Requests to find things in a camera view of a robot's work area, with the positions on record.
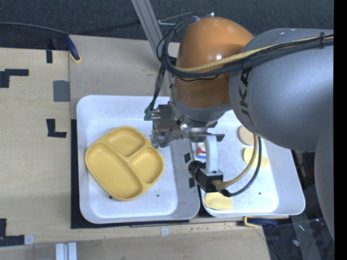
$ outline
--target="white tray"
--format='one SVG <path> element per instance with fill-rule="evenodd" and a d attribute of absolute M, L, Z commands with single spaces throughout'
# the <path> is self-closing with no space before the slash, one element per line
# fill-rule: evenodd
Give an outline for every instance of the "white tray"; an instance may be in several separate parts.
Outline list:
<path fill-rule="evenodd" d="M 176 148 L 159 148 L 165 161 L 163 175 L 144 194 L 131 201 L 110 199 L 86 168 L 88 147 L 116 127 L 131 126 L 150 138 L 152 122 L 143 118 L 144 109 L 151 100 L 149 96 L 90 95 L 78 102 L 80 210 L 88 221 L 100 224 L 179 220 L 190 219 L 199 211 L 198 192 L 189 186 L 188 168 L 180 170 L 182 163 L 176 161 L 174 164 L 172 159 L 172 151 L 187 146 L 186 150 L 190 149 L 187 141 L 173 142 L 172 146 L 178 146 Z M 168 98 L 159 97 L 157 101 L 167 103 Z"/>
<path fill-rule="evenodd" d="M 152 122 L 144 121 L 144 109 L 152 97 L 90 95 L 77 106 L 80 209 L 92 223 L 122 223 L 157 220 L 190 219 L 200 207 L 197 188 L 189 185 L 188 165 L 184 155 L 191 152 L 187 139 L 175 140 L 170 147 L 159 148 L 165 160 L 162 177 L 143 195 L 132 201 L 109 199 L 85 166 L 85 151 L 95 140 L 119 126 L 132 126 L 147 137 Z M 166 104 L 168 97 L 159 97 L 157 104 Z M 233 111 L 220 118 L 210 133 L 223 133 L 218 143 L 219 169 L 224 179 L 236 177 L 246 166 L 242 150 L 247 147 L 239 141 L 237 130 L 241 126 Z M 269 164 L 261 168 L 257 179 L 244 193 L 233 197 L 230 210 L 205 207 L 215 217 L 297 215 L 305 208 L 305 198 L 298 179 L 291 151 L 263 140 L 263 155 Z M 255 168 L 236 184 L 230 192 L 242 188 L 253 175 Z"/>
<path fill-rule="evenodd" d="M 219 119 L 210 133 L 223 133 L 224 139 L 218 143 L 219 169 L 223 172 L 223 180 L 231 180 L 246 167 L 242 158 L 243 149 L 252 146 L 244 145 L 237 136 L 241 124 L 234 112 L 226 112 Z M 232 197 L 230 210 L 214 210 L 205 206 L 206 211 L 219 218 L 243 216 L 283 216 L 298 215 L 305 208 L 305 197 L 298 174 L 289 149 L 279 147 L 262 139 L 262 155 L 269 159 L 269 164 L 260 168 L 256 180 L 243 193 Z M 237 183 L 227 188 L 236 192 L 251 179 L 255 167 Z M 201 190 L 201 199 L 205 192 Z"/>

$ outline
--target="cable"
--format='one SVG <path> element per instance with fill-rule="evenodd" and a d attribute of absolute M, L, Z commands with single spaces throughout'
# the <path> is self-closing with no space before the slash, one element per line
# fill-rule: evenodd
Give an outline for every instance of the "cable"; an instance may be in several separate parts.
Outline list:
<path fill-rule="evenodd" d="M 219 77 L 221 74 L 217 74 L 212 78 L 195 78 L 195 79 L 191 79 L 191 80 L 187 80 L 184 77 L 180 77 L 180 76 L 176 76 L 178 79 L 184 81 L 184 82 L 193 82 L 193 81 L 211 81 L 211 80 L 215 80 L 217 77 Z"/>
<path fill-rule="evenodd" d="M 156 53 L 157 53 L 157 58 L 158 58 L 158 60 L 162 60 L 162 58 L 160 57 L 160 55 L 159 55 L 159 46 L 160 46 L 160 44 L 168 37 L 168 35 L 169 35 L 169 33 L 170 32 L 168 32 L 165 36 L 163 36 L 163 38 L 158 42 L 158 44 L 157 44 L 157 49 L 156 49 Z"/>
<path fill-rule="evenodd" d="M 330 46 L 333 45 L 333 35 L 324 36 L 320 35 L 319 37 L 311 37 L 303 40 L 282 43 L 277 45 L 272 45 L 268 47 L 263 47 L 259 49 L 255 49 L 252 51 L 248 51 L 245 53 L 240 53 L 231 57 L 227 57 L 212 63 L 208 63 L 199 67 L 193 67 L 188 69 L 177 68 L 170 62 L 170 55 L 168 53 L 168 47 L 170 40 L 177 35 L 177 33 L 189 26 L 191 23 L 195 22 L 196 18 L 190 18 L 186 21 L 176 24 L 169 33 L 163 38 L 164 45 L 162 47 L 162 55 L 160 60 L 164 67 L 173 75 L 186 77 L 191 79 L 196 79 L 200 77 L 208 77 L 220 75 L 223 73 L 230 73 L 236 70 L 241 70 L 247 67 L 256 66 L 262 64 L 264 62 L 273 60 L 275 58 L 288 55 L 291 53 L 296 53 L 303 50 L 308 50 L 312 48 L 319 48 L 322 46 Z M 220 64 L 226 64 L 224 67 L 219 69 L 214 69 L 210 71 L 206 71 L 204 73 L 197 73 L 198 71 L 205 70 L 211 67 L 215 67 Z"/>
<path fill-rule="evenodd" d="M 252 165 L 254 164 L 255 157 L 256 157 L 256 151 L 258 150 L 258 138 L 255 134 L 253 134 L 253 138 L 254 138 L 253 153 L 252 153 L 252 157 L 250 158 L 248 165 L 237 177 L 235 177 L 234 179 L 232 179 L 230 181 L 221 181 L 221 180 L 212 181 L 212 184 L 216 186 L 216 189 L 218 191 L 225 189 L 225 188 L 229 187 L 230 185 L 239 181 L 242 177 L 244 177 L 247 174 L 250 167 L 252 167 Z"/>
<path fill-rule="evenodd" d="M 262 148 L 261 148 L 261 138 L 258 137 L 258 144 L 259 144 L 259 155 L 258 155 L 258 164 L 256 166 L 255 172 L 252 176 L 252 178 L 250 179 L 250 181 L 240 190 L 238 190 L 237 192 L 234 193 L 230 193 L 226 188 L 220 190 L 220 193 L 226 197 L 234 197 L 237 196 L 238 194 L 244 192 L 246 189 L 248 189 L 251 184 L 254 182 L 254 180 L 256 179 L 256 177 L 258 176 L 259 170 L 260 170 L 260 165 L 261 165 L 261 152 L 262 152 Z"/>
<path fill-rule="evenodd" d="M 163 67 L 163 65 L 161 65 L 157 75 L 157 79 L 156 79 L 156 86 L 155 86 L 152 101 L 151 103 L 149 103 L 149 105 L 147 106 L 144 112 L 145 113 L 144 120 L 147 120 L 147 121 L 151 120 L 154 105 L 156 103 L 157 97 L 163 85 L 164 75 L 165 75 L 165 68 Z"/>
<path fill-rule="evenodd" d="M 50 27 L 34 25 L 34 24 L 26 24 L 26 23 L 19 23 L 19 22 L 0 22 L 0 25 L 25 26 L 25 27 L 32 27 L 32 28 L 41 29 L 41 30 L 53 31 L 53 32 L 57 32 L 57 33 L 60 33 L 60 34 L 64 34 L 64 35 L 70 35 L 70 33 L 68 33 L 68 32 L 64 32 L 64 31 L 61 31 L 61 30 L 53 29 L 53 28 L 50 28 Z"/>

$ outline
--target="black cable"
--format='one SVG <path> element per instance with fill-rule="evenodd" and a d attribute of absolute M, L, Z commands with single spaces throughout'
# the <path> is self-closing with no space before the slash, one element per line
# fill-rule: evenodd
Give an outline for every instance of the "black cable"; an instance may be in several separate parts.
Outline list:
<path fill-rule="evenodd" d="M 162 61 L 162 58 L 161 58 L 161 56 L 159 55 L 159 46 L 160 46 L 160 44 L 168 37 L 168 35 L 169 35 L 169 33 L 170 33 L 170 31 L 165 35 L 165 36 L 163 36 L 163 38 L 158 42 L 158 45 L 157 45 L 157 49 L 156 49 L 156 53 L 157 53 L 157 58 L 158 58 L 158 60 L 160 60 L 160 61 Z"/>
<path fill-rule="evenodd" d="M 25 26 L 25 27 L 32 27 L 32 28 L 41 29 L 41 30 L 53 31 L 53 32 L 56 32 L 56 33 L 64 34 L 64 35 L 70 35 L 70 33 L 68 33 L 68 32 L 64 32 L 64 31 L 61 31 L 61 30 L 53 29 L 53 28 L 50 28 L 50 27 L 34 25 L 34 24 L 26 24 L 26 23 L 20 23 L 20 22 L 0 22 L 0 25 Z"/>
<path fill-rule="evenodd" d="M 155 86 L 155 91 L 153 94 L 153 99 L 149 105 L 149 110 L 152 111 L 154 108 L 154 105 L 156 103 L 157 97 L 159 95 L 159 92 L 162 88 L 163 85 L 163 81 L 164 81 L 164 75 L 165 75 L 165 68 L 163 66 L 160 67 L 158 75 L 157 75 L 157 79 L 156 79 L 156 86 Z"/>
<path fill-rule="evenodd" d="M 220 193 L 224 195 L 225 197 L 234 197 L 237 196 L 238 194 L 244 192 L 246 189 L 248 189 L 251 184 L 254 182 L 256 177 L 258 176 L 259 170 L 260 170 L 260 165 L 261 165 L 261 153 L 262 153 L 262 148 L 261 148 L 261 138 L 258 136 L 258 144 L 259 144 L 259 150 L 258 150 L 258 164 L 256 166 L 255 172 L 250 179 L 250 181 L 240 190 L 234 193 L 230 193 L 227 189 L 222 189 Z"/>
<path fill-rule="evenodd" d="M 218 76 L 220 76 L 221 74 L 217 74 L 212 78 L 195 78 L 195 79 L 191 79 L 191 80 L 187 80 L 184 77 L 180 77 L 180 76 L 176 76 L 178 79 L 184 81 L 184 82 L 193 82 L 193 81 L 211 81 L 211 80 L 215 80 Z"/>
<path fill-rule="evenodd" d="M 100 34 L 100 33 L 109 33 L 116 29 L 129 28 L 129 27 L 133 27 L 137 25 L 141 25 L 141 22 L 139 19 L 133 22 L 123 23 L 120 25 L 113 25 L 113 26 L 107 26 L 103 28 L 97 28 L 94 30 L 86 30 L 86 31 L 78 32 L 78 35 L 94 35 L 94 34 Z"/>
<path fill-rule="evenodd" d="M 225 65 L 222 68 L 210 70 L 210 71 L 207 71 L 204 73 L 196 73 L 196 72 L 190 73 L 190 72 L 180 71 L 175 66 L 173 66 L 171 64 L 171 62 L 168 60 L 168 58 L 170 58 L 170 55 L 168 53 L 169 43 L 170 43 L 170 40 L 180 30 L 184 29 L 189 24 L 191 24 L 192 22 L 195 22 L 195 21 L 196 21 L 195 18 L 190 18 L 186 21 L 183 21 L 183 22 L 177 24 L 176 26 L 174 26 L 170 30 L 170 32 L 166 35 L 166 37 L 163 38 L 163 39 L 165 39 L 165 42 L 164 42 L 164 45 L 162 47 L 162 55 L 160 57 L 160 60 L 161 60 L 162 64 L 164 65 L 164 67 L 171 74 L 173 74 L 175 76 L 193 78 L 193 79 L 196 79 L 199 77 L 215 76 L 215 75 L 220 75 L 223 73 L 230 73 L 230 72 L 233 72 L 236 70 L 241 70 L 241 69 L 244 69 L 244 68 L 247 68 L 250 66 L 259 65 L 259 64 L 264 63 L 266 61 L 270 61 L 270 60 L 273 60 L 275 58 L 278 58 L 278 57 L 281 57 L 284 55 L 288 55 L 291 53 L 296 53 L 299 51 L 308 50 L 308 49 L 312 49 L 312 48 L 321 48 L 322 43 L 325 46 L 333 45 L 333 39 L 330 38 L 333 35 L 329 35 L 329 36 L 320 35 L 319 37 L 312 38 L 309 40 L 295 41 L 295 42 L 289 42 L 289 43 L 281 43 L 278 45 L 274 45 L 272 47 L 269 47 L 269 48 L 263 49 L 261 51 L 258 51 L 256 53 L 253 53 L 253 54 L 251 54 L 245 58 L 236 60 L 230 64 Z"/>

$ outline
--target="yellow divided plate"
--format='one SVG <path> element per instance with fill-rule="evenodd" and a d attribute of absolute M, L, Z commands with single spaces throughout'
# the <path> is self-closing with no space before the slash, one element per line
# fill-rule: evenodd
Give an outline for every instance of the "yellow divided plate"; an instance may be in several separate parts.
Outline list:
<path fill-rule="evenodd" d="M 94 179 L 113 198 L 131 200 L 163 174 L 164 159 L 151 141 L 133 127 L 118 127 L 94 142 L 85 155 Z"/>

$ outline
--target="gray carpet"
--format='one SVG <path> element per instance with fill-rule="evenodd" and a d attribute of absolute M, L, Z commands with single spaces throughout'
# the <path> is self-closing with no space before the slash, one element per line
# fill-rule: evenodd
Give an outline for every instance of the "gray carpet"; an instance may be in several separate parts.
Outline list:
<path fill-rule="evenodd" d="M 158 19 L 192 12 L 240 23 L 252 34 L 279 28 L 333 29 L 334 0 L 150 0 Z M 51 27 L 70 34 L 145 39 L 130 0 L 0 0 L 0 22 Z M 46 49 L 63 35 L 28 27 L 1 25 L 0 47 Z"/>

